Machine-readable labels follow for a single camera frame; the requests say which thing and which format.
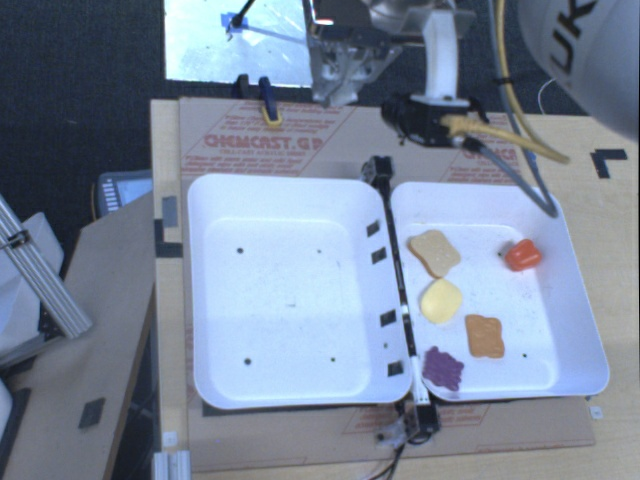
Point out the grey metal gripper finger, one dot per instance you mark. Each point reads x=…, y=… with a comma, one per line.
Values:
x=369, y=65
x=326, y=75

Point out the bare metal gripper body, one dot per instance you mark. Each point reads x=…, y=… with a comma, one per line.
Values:
x=395, y=5

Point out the brown cardboard board red print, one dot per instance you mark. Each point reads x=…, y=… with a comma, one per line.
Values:
x=330, y=138

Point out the pale tan bread slice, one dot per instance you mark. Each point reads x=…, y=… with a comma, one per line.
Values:
x=434, y=253

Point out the thin black and white rod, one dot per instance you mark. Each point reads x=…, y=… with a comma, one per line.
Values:
x=398, y=278

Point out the white plastic tray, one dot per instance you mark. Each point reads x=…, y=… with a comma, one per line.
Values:
x=505, y=293
x=280, y=293

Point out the orange toy pepper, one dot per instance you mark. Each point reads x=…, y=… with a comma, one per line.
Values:
x=522, y=255

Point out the yellow cheese slice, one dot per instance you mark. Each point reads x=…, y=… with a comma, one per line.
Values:
x=440, y=302

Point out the brown toast slice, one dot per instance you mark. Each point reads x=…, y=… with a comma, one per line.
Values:
x=484, y=337

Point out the purple toy grapes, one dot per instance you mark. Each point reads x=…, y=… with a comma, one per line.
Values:
x=442, y=369

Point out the black cylinder on white bracket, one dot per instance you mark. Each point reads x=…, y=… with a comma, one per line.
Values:
x=440, y=58

